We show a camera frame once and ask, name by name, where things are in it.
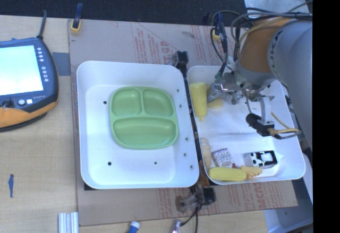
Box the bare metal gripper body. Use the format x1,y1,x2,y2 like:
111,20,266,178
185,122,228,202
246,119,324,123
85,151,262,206
219,71,275,106

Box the pale yellow wedge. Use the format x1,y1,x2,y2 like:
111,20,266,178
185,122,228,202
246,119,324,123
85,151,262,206
207,97,225,109

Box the yellow squeeze bottle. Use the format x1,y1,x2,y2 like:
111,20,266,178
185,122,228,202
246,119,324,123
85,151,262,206
189,82,208,122

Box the white plastic tray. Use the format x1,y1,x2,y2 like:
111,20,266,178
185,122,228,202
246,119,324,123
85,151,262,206
76,61,200,190
186,65,307,186

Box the cream toy bread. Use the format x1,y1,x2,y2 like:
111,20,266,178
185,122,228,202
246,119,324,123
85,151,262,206
199,137,213,168

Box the small red printed packet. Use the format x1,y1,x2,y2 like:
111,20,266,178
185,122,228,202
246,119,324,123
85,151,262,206
211,148,235,169

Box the green divided plate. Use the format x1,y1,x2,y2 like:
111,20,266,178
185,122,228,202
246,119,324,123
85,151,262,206
109,86,180,150

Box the yellow corn cob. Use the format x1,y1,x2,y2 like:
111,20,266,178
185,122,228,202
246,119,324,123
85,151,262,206
208,166,248,182

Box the yellow ridged toy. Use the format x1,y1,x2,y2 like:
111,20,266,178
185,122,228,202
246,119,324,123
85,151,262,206
241,165,264,180

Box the brown cardboard board red print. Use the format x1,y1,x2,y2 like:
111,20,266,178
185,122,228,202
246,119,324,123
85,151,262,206
67,19,299,227

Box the black cylinder on white bracket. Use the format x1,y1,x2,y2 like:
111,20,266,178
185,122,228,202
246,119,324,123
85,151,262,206
245,96,277,137

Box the black block with wires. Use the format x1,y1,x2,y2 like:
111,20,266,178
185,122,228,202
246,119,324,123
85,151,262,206
174,50,190,68
201,186,217,205

